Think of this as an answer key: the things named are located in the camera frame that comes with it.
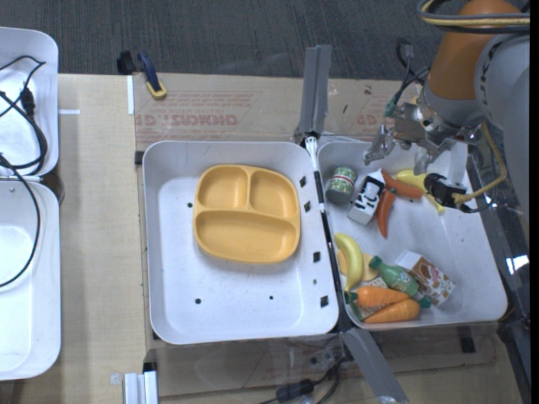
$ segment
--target wooden table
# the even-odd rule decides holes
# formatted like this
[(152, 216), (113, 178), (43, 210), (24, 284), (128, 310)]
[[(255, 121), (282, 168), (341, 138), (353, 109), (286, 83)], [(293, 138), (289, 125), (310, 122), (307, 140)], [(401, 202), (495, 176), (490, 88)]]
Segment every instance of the wooden table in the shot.
[[(135, 122), (126, 85), (122, 76), (59, 76), (60, 110), (76, 110), (60, 116), (59, 172), (66, 192), (60, 209), (61, 353), (43, 375), (17, 380), (10, 404), (122, 403), (122, 375), (142, 370), (147, 323)], [(521, 402), (507, 351), (495, 336), (494, 347), (491, 364), (403, 373), (398, 380), (414, 403)], [(368, 385), (361, 388), (370, 398), (358, 402), (378, 402)], [(163, 402), (259, 402), (272, 393)]]

